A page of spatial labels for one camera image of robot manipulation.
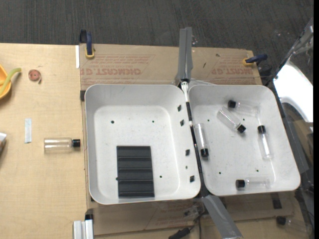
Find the black cap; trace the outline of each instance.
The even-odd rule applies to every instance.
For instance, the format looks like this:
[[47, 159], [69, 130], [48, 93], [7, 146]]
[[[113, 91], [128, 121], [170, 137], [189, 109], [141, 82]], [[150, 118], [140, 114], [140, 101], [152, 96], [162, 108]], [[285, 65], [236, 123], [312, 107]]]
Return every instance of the black cap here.
[[208, 157], [209, 156], [208, 149], [207, 148], [206, 149], [201, 149], [200, 150], [200, 154], [201, 154], [202, 157]]
[[264, 125], [258, 126], [257, 129], [258, 129], [258, 133], [260, 134], [266, 133], [266, 128]]
[[232, 101], [232, 100], [229, 100], [228, 101], [228, 108], [235, 108], [235, 107], [236, 107], [236, 102]]
[[80, 139], [72, 140], [72, 147], [80, 147], [80, 146], [81, 146], [81, 140]]
[[286, 224], [287, 219], [283, 216], [276, 217], [277, 224], [284, 225]]
[[237, 128], [237, 130], [238, 130], [240, 133], [243, 133], [243, 132], [246, 130], [246, 128], [245, 128], [243, 125], [240, 125], [240, 126]]
[[236, 188], [245, 188], [245, 181], [244, 180], [236, 180]]

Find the yellow clamp pad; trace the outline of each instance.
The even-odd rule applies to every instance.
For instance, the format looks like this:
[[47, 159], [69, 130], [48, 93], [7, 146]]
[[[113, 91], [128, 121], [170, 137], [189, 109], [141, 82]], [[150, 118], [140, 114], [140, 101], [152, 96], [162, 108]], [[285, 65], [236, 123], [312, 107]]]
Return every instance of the yellow clamp pad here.
[[253, 66], [254, 65], [254, 63], [246, 63], [246, 60], [247, 60], [247, 58], [243, 59], [244, 66]]
[[88, 55], [88, 51], [86, 50], [86, 47], [85, 47], [85, 57], [87, 59], [92, 59], [94, 58], [94, 48], [92, 48], [92, 55]]

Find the white tray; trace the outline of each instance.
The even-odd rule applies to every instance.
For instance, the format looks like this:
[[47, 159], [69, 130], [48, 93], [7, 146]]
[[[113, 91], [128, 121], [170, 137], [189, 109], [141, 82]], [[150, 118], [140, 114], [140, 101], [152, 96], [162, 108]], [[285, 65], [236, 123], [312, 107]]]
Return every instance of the white tray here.
[[[208, 160], [201, 160], [204, 181], [214, 195], [227, 196], [262, 192], [290, 191], [298, 188], [300, 175], [289, 145], [277, 102], [264, 86], [197, 85], [189, 89], [194, 123], [205, 125], [210, 149]], [[259, 119], [254, 115], [236, 113], [246, 126], [240, 135], [226, 127], [216, 115], [229, 100], [257, 104]], [[257, 126], [263, 124], [274, 151], [272, 160], [262, 159], [257, 142]], [[268, 177], [272, 187], [238, 191], [237, 179]]]
[[[85, 109], [89, 190], [96, 202], [108, 205], [190, 199], [198, 194], [196, 156], [185, 98], [179, 88], [93, 85], [85, 93]], [[116, 147], [119, 145], [151, 147], [155, 197], [118, 197]]]

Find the yellow-green handle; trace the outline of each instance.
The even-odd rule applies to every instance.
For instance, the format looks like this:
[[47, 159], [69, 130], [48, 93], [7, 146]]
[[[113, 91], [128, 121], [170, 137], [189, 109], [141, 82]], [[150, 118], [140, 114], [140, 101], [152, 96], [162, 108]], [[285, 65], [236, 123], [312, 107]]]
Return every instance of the yellow-green handle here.
[[15, 73], [17, 73], [17, 72], [21, 72], [21, 68], [15, 68], [15, 69], [11, 70], [11, 71], [8, 73], [8, 76], [7, 76], [6, 79], [4, 80], [3, 85], [2, 85], [2, 87], [1, 87], [1, 89], [0, 89], [0, 96], [3, 94], [3, 92], [4, 92], [5, 88], [6, 88], [6, 86], [8, 85], [9, 81], [11, 80], [12, 76], [13, 76]]

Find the clear plastic bottle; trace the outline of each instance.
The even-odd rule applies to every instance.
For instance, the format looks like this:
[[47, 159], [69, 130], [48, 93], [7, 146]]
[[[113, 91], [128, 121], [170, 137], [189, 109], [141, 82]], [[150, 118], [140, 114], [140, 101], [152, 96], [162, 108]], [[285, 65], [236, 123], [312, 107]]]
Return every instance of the clear plastic bottle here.
[[200, 151], [201, 156], [208, 157], [209, 151], [208, 151], [207, 139], [205, 136], [204, 124], [202, 123], [195, 124], [194, 131], [196, 136], [197, 147], [198, 147], [198, 150]]
[[80, 147], [80, 139], [71, 139], [69, 137], [45, 138], [44, 152], [71, 152], [73, 148]]
[[217, 117], [230, 129], [236, 129], [238, 132], [243, 133], [246, 128], [244, 125], [242, 125], [239, 118], [236, 117], [230, 110], [228, 110], [226, 107], [222, 107], [218, 113]]
[[298, 234], [300, 236], [310, 236], [313, 228], [309, 223], [297, 220], [295, 218], [278, 216], [276, 222], [280, 227], [286, 229], [287, 232]]
[[249, 103], [243, 103], [243, 102], [236, 102], [234, 100], [228, 101], [228, 108], [232, 111], [250, 114], [250, 115], [258, 115], [259, 108], [257, 105], [249, 104]]
[[236, 188], [237, 190], [269, 189], [271, 181], [268, 177], [249, 177], [244, 180], [236, 180]]
[[269, 145], [269, 138], [264, 125], [257, 127], [258, 130], [258, 144], [261, 151], [263, 159], [269, 160], [274, 157]]

